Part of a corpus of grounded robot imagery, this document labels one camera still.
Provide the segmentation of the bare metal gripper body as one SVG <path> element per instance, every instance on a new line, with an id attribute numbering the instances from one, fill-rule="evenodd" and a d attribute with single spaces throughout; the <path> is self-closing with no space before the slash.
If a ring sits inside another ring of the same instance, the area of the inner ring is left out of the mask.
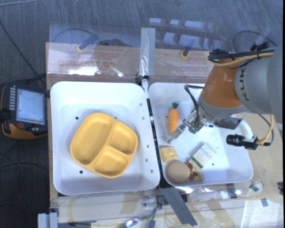
<path id="1" fill-rule="evenodd" d="M 196 134 L 205 124 L 212 122 L 214 122 L 214 117 L 209 115 L 203 108 L 200 108 L 199 110 L 193 109 L 182 121 L 192 134 Z"/>

